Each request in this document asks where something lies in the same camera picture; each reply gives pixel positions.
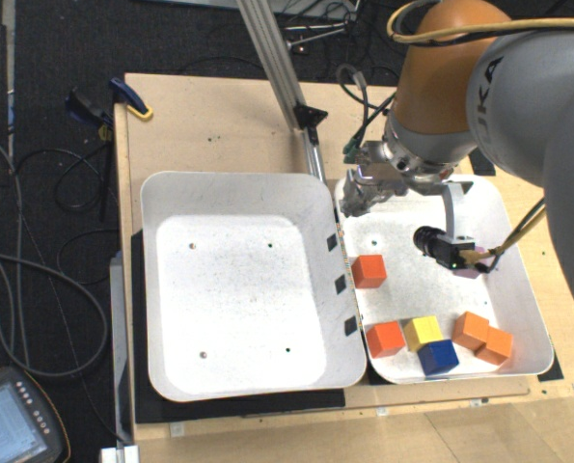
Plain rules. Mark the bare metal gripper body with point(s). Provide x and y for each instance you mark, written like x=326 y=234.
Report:
x=397 y=164

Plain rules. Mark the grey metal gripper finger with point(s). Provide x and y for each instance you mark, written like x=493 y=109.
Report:
x=350 y=196
x=374 y=199

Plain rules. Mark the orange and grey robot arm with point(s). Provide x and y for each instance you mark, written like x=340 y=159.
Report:
x=518 y=114

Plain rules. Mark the red-orange cube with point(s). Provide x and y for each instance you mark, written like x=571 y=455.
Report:
x=385 y=339
x=368 y=272

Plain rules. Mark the white plastic tray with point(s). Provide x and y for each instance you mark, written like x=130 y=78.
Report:
x=243 y=297
x=421 y=292

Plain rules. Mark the light purple cube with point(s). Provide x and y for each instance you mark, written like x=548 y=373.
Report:
x=466 y=273

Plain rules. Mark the yellow cube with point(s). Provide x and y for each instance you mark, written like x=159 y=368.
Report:
x=422 y=332

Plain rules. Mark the pale wood board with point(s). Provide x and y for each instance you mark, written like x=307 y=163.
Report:
x=209 y=123

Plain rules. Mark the orange cube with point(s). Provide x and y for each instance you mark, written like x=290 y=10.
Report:
x=498 y=347
x=470 y=331

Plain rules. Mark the blue cube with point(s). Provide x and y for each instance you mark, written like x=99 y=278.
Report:
x=438 y=357

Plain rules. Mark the black cylinder on white bracket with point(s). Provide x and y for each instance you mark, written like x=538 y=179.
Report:
x=443 y=249

